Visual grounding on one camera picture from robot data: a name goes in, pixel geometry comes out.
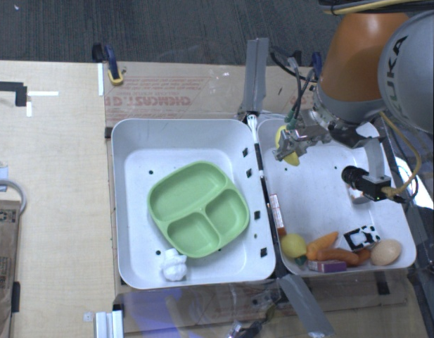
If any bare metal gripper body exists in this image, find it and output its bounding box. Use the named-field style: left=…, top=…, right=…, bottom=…
left=288, top=108, right=345, bottom=146

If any yellow banana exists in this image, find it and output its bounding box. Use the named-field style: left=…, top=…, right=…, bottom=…
left=274, top=125, right=301, bottom=168

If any white plastic tray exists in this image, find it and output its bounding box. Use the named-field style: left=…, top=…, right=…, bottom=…
left=256, top=118, right=418, bottom=278
left=110, top=118, right=277, bottom=291

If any yellow lemon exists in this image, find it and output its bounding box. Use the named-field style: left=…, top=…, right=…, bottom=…
left=280, top=232, right=308, bottom=259

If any orange carrot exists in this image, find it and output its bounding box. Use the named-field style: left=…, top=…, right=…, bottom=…
left=305, top=231, right=340, bottom=261

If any green divided plate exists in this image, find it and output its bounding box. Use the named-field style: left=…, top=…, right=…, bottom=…
left=146, top=160, right=251, bottom=259

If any black and white carton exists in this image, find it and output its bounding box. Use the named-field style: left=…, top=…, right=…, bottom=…
left=343, top=224, right=382, bottom=254

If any orange sausage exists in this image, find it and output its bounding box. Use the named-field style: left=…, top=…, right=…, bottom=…
left=315, top=247, right=361, bottom=268

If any pink and purple box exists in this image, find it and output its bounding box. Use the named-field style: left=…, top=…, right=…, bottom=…
left=307, top=259, right=348, bottom=274

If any beige egg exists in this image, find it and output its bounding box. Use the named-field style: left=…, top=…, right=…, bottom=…
left=369, top=238, right=403, bottom=268

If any brown cardboard board red print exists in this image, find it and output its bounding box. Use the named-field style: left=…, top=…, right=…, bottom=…
left=103, top=61, right=416, bottom=333

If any white toy cauliflower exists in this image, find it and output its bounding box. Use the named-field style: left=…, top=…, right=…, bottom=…
left=160, top=247, right=189, bottom=282

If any brown paper bag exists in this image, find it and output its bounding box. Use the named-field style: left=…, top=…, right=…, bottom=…
left=0, top=199, right=23, bottom=338

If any black cylinder on white bracket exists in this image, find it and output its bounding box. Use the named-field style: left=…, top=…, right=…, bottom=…
left=340, top=122, right=392, bottom=202

